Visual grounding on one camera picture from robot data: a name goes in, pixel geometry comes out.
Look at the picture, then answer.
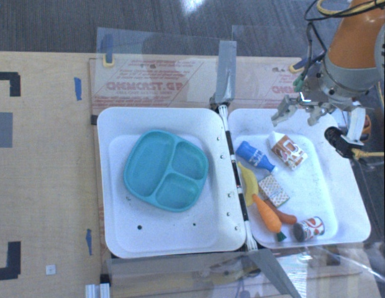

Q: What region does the black cylinder on white bracket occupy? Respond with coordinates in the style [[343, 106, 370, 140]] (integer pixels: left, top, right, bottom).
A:
[[324, 106, 367, 160]]

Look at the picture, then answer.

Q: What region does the blue divided plate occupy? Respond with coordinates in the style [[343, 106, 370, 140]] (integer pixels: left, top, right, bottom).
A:
[[122, 129, 210, 214]]

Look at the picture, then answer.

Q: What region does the white plastic tray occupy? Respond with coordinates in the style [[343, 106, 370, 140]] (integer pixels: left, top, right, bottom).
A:
[[227, 107, 372, 250], [96, 106, 247, 260]]

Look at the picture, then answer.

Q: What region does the red and white can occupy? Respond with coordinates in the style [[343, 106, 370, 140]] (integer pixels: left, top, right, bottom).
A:
[[292, 216, 326, 243]]

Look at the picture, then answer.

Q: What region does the blue bottle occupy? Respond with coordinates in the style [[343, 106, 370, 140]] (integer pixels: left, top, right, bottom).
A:
[[235, 140, 279, 174]]

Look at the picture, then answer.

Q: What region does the brown and white carton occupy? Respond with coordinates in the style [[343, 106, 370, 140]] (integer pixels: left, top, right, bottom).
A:
[[266, 130, 309, 171]]

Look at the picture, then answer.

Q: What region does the orange patterned packet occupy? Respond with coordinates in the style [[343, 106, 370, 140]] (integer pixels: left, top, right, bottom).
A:
[[257, 174, 291, 209]]

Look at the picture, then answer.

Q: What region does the orange carrot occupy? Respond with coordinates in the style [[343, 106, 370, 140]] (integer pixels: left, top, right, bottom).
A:
[[251, 193, 288, 243]]

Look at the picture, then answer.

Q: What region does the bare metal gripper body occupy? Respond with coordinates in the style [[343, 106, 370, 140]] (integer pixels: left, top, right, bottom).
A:
[[299, 72, 369, 111]]

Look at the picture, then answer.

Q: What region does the yellow banana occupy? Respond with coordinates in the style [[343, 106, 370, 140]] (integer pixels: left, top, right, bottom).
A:
[[236, 161, 260, 207]]

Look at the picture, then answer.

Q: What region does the brown sausage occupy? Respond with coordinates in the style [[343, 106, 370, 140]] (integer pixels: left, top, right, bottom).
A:
[[264, 199, 298, 226]]

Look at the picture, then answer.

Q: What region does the brown cardboard board red print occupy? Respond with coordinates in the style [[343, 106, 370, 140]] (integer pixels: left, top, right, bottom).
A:
[[88, 53, 367, 288]]

